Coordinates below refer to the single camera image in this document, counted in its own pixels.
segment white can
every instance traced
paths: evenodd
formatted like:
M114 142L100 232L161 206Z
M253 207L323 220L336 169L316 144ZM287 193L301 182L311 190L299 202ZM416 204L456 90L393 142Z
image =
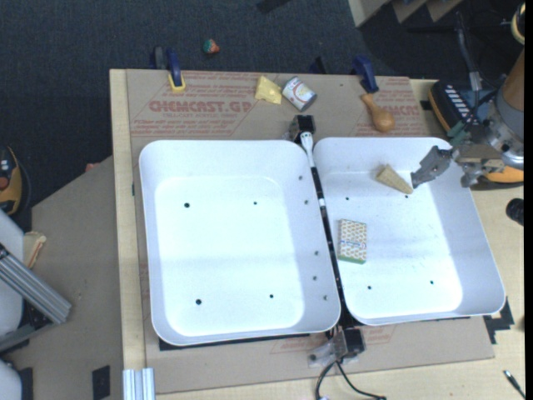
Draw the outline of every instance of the white can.
M285 98L291 101L292 105L301 111L309 108L315 102L314 93L298 76L291 78L281 92Z

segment cardboard sheet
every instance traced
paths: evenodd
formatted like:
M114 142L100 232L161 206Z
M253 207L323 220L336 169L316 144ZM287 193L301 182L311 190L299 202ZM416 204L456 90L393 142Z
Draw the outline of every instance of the cardboard sheet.
M299 112L285 98L280 105L254 98L264 75L282 86L295 74L183 72L187 88L171 91L163 71L127 70L132 166L142 284L147 365L155 370L157 393L230 387L297 378L321 371L307 355L325 342L323 334L237 342L209 347L161 350L149 303L146 236L138 157L158 139L278 139ZM315 118L315 140L326 137L384 136L371 124L360 96L358 76L298 75L317 95L305 114ZM431 136L407 77L378 77L375 102L393 113L396 127L387 136ZM482 317L364 327L367 351L348 363L348 372L367 372L494 356Z

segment white surface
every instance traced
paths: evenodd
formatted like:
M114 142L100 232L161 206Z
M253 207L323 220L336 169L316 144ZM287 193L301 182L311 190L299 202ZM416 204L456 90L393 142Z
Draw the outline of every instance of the white surface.
M22 399L22 383L18 373L2 360L0 360L0 398L2 400Z
M152 323L176 345L324 332L340 316L316 191L288 141L156 141L139 158Z
M0 243L17 259L24 254L24 233L0 210ZM0 337L18 328L22 318L22 297L0 280Z
M452 163L406 196L376 181L390 164L408 183L436 138L326 138L314 150L334 245L338 223L367 224L364 264L339 261L346 305L365 324L496 313L505 292L462 171Z

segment black cable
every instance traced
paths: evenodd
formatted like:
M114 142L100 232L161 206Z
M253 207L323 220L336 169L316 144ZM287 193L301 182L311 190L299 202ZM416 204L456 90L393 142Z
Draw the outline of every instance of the black cable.
M331 370L331 368L334 366L334 365L337 365L337 367L339 368L339 370L341 371L341 375L344 377L344 379L346 380L346 382L348 383L348 385L350 386L350 388L352 390L354 390L356 393L359 393L361 394L362 396L367 396L369 398L374 398L375 400L386 400L386 397L384 396L378 396L376 394L370 394L368 392L364 392L364 391L361 391L360 389L358 389L355 385L353 385L353 383L351 383L350 379L348 378L348 376L345 374L344 372L344 369L342 368L341 366L341 362L340 361L335 361L335 362L331 362L330 364L328 364L327 366L325 366L323 369L322 369L322 372L320 373L320 375L318 376L318 379L316 380L316 387L315 387L315 399L316 400L321 400L321 395L320 395L320 386L322 384L322 381L324 380L324 377L327 375L327 373Z

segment table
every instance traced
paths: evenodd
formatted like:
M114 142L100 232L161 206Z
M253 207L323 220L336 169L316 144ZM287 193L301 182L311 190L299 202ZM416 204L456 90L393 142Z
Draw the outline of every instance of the table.
M321 81L327 83L325 76ZM427 97L432 81L411 80L418 99ZM117 247L120 274L122 359L126 369L147 365L142 324L135 203L132 196L132 150L129 132L127 70L111 70L113 160L117 210ZM431 114L426 122L435 129ZM523 227L505 217L506 204L523 197L523 188L474 192L486 235L506 286L516 325L497 334L496 358L432 367L414 367L352 375L360 389L382 393L387 398L518 398L504 377L509 369L525 389L524 243ZM313 398L314 379L219 388L158 395L174 399ZM351 398L352 391L341 377L329 377L321 391L331 399Z

